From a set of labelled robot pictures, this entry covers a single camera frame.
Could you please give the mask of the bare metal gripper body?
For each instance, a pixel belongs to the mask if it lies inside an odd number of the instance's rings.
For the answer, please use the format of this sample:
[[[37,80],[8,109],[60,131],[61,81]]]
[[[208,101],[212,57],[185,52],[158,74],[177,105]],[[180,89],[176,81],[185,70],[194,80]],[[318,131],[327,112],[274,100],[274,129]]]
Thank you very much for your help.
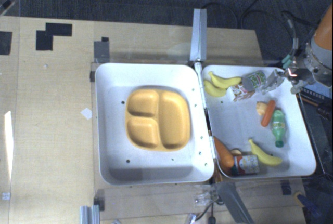
[[[292,84],[292,94],[316,83],[332,89],[332,51],[307,47],[299,56],[289,56],[285,76]]]

